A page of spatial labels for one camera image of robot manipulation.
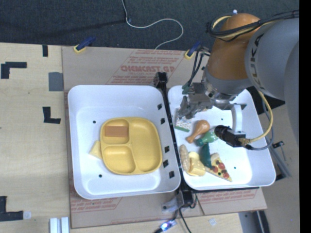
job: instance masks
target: toy chicken drumstick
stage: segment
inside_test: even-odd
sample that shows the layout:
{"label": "toy chicken drumstick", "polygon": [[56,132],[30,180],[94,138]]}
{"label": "toy chicken drumstick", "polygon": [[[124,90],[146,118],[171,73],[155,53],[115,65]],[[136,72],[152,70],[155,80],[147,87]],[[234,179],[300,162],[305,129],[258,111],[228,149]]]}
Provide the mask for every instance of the toy chicken drumstick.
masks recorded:
{"label": "toy chicken drumstick", "polygon": [[186,140],[189,143],[192,143],[195,137],[197,137],[200,134],[206,133],[207,131],[209,131],[209,129],[210,125],[206,120],[199,120],[195,126],[194,132],[192,133],[192,135],[188,136]]}

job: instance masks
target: cardboard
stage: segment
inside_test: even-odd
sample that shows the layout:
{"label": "cardboard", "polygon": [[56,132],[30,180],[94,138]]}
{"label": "cardboard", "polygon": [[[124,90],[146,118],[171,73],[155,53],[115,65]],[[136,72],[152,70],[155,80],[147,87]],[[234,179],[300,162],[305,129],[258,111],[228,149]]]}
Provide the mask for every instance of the cardboard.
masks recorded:
{"label": "cardboard", "polygon": [[[187,60],[184,53],[88,47],[77,54],[73,47],[62,47],[72,228],[172,218],[172,213],[162,212],[161,205],[173,199],[175,192],[101,200],[86,200],[77,195],[73,186],[67,95],[80,84],[153,84],[157,72],[168,74],[168,88],[183,85],[189,80],[194,63],[194,58]],[[207,60],[203,58],[202,66]],[[199,82],[201,78],[199,70],[193,81]],[[197,197],[198,206],[185,210],[184,217],[266,208],[261,188],[198,193]]]}

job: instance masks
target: toy pizza slice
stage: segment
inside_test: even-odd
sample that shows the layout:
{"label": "toy pizza slice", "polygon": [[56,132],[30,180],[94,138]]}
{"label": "toy pizza slice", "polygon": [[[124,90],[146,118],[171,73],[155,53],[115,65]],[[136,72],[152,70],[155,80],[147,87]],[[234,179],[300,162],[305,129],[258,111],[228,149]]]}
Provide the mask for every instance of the toy pizza slice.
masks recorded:
{"label": "toy pizza slice", "polygon": [[211,173],[219,178],[232,182],[231,176],[225,168],[224,163],[221,161],[218,153],[210,155],[212,167],[205,167],[206,172]]}

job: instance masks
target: yellow plate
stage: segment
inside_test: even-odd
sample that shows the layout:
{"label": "yellow plate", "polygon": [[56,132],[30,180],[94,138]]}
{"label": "yellow plate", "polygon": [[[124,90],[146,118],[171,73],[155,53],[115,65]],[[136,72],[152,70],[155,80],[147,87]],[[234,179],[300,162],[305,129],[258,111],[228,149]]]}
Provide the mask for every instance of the yellow plate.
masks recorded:
{"label": "yellow plate", "polygon": [[113,173],[150,173],[162,163],[160,138],[155,125],[147,119],[110,119],[101,127],[100,141],[104,164]]}

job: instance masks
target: dark background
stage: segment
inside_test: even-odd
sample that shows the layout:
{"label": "dark background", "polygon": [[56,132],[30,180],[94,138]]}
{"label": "dark background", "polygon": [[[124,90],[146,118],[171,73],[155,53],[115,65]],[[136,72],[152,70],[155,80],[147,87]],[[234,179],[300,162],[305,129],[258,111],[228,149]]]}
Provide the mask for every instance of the dark background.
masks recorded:
{"label": "dark background", "polygon": [[[163,18],[183,25],[182,37],[162,45],[159,49],[163,50],[187,50],[198,40],[211,49],[214,39],[205,33],[206,23],[234,9],[259,18],[299,9],[299,0],[124,1],[135,26]],[[121,0],[0,0],[0,42],[5,43],[75,46],[93,36],[94,47],[154,49],[180,33],[180,26],[173,21],[148,29],[130,27]]]}

